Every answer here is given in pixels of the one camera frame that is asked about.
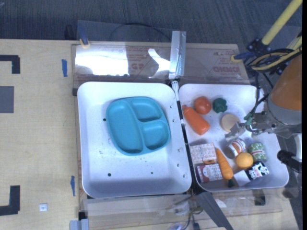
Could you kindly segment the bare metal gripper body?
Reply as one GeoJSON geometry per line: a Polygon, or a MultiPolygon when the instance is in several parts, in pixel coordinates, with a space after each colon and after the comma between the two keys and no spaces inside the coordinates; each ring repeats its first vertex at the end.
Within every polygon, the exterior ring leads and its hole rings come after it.
{"type": "Polygon", "coordinates": [[[302,121],[295,115],[274,116],[272,112],[248,113],[244,117],[245,127],[254,135],[262,133],[276,134],[283,138],[302,133],[302,121]]]}

